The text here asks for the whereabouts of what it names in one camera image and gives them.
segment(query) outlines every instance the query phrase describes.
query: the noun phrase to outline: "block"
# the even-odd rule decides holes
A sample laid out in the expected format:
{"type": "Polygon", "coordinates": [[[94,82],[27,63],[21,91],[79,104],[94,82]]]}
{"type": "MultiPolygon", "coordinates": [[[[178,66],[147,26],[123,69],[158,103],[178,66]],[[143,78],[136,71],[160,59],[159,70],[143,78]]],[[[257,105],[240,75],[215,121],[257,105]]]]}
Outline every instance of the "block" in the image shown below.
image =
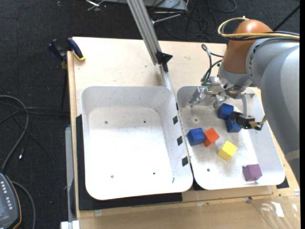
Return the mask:
{"type": "Polygon", "coordinates": [[[206,138],[202,128],[192,129],[186,136],[191,146],[201,144],[206,138]]]}
{"type": "Polygon", "coordinates": [[[257,181],[263,175],[259,164],[247,165],[243,168],[243,174],[246,181],[257,181]]]}
{"type": "Polygon", "coordinates": [[[222,145],[221,149],[217,152],[217,154],[224,160],[228,161],[230,158],[233,157],[236,151],[237,147],[229,141],[226,141],[222,145]]]}
{"type": "Polygon", "coordinates": [[[204,135],[205,135],[206,139],[203,141],[203,144],[206,147],[208,147],[211,144],[213,144],[214,142],[216,142],[216,140],[219,138],[219,135],[217,134],[217,132],[214,130],[213,127],[208,129],[207,131],[205,131],[204,135]]]}
{"type": "Polygon", "coordinates": [[[223,120],[227,120],[230,117],[230,113],[232,113],[233,111],[234,107],[232,105],[223,103],[218,108],[217,117],[223,120]]]}
{"type": "Polygon", "coordinates": [[[225,121],[225,126],[227,127],[227,131],[229,133],[239,132],[242,129],[238,124],[236,124],[235,122],[233,122],[230,119],[227,119],[225,121]]]}

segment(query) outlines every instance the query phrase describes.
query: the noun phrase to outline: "dark carpet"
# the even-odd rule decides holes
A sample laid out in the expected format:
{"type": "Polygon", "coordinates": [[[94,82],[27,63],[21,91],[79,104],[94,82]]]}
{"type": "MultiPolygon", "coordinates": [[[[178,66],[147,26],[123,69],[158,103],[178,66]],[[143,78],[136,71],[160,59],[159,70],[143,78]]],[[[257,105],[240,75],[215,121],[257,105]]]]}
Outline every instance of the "dark carpet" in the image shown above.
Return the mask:
{"type": "MultiPolygon", "coordinates": [[[[160,22],[156,34],[159,40],[227,43],[216,32],[225,20],[246,16],[273,29],[299,4],[300,0],[191,0],[187,14],[160,22]]],[[[49,43],[65,42],[71,36],[141,39],[127,5],[105,2],[100,11],[87,11],[89,7],[84,0],[0,0],[0,95],[43,108],[31,110],[35,113],[30,114],[32,136],[25,135],[4,171],[32,195],[37,229],[58,229],[61,221],[68,220],[65,128],[69,118],[55,112],[61,107],[64,70],[50,55],[49,43]]],[[[154,20],[171,15],[148,10],[154,20]]],[[[279,30],[299,33],[300,10],[279,30]]],[[[19,109],[14,101],[0,100],[0,166],[23,131],[24,111],[11,114],[19,109]]],[[[69,111],[67,94],[63,111],[69,111]]],[[[30,200],[16,190],[22,209],[20,228],[29,229],[30,200]]]]}

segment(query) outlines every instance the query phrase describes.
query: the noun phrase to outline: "white tray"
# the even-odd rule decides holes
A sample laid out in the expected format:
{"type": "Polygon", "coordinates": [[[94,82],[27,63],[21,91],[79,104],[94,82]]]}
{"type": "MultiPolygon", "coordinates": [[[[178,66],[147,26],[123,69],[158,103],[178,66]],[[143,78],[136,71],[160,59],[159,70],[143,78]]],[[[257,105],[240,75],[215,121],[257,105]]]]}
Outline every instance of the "white tray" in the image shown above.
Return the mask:
{"type": "Polygon", "coordinates": [[[85,184],[105,200],[188,190],[193,175],[175,97],[163,86],[90,86],[81,94],[85,184]]]}
{"type": "MultiPolygon", "coordinates": [[[[220,138],[211,146],[204,144],[190,146],[193,174],[196,182],[204,189],[223,189],[234,187],[278,185],[285,179],[285,172],[276,150],[268,123],[261,131],[242,129],[238,133],[228,133],[225,121],[217,118],[217,109],[213,108],[214,100],[209,96],[191,108],[188,104],[197,86],[185,86],[178,90],[177,100],[185,135],[194,128],[201,127],[203,131],[213,127],[220,138]],[[237,146],[234,156],[225,161],[217,155],[222,144],[230,141],[237,146]],[[243,167],[259,164],[263,176],[256,182],[246,182],[243,167]]],[[[252,98],[252,115],[256,121],[261,121],[264,111],[258,95],[250,88],[246,93],[254,94],[252,98]]],[[[233,105],[234,111],[243,112],[242,100],[232,98],[225,103],[233,105]]]]}

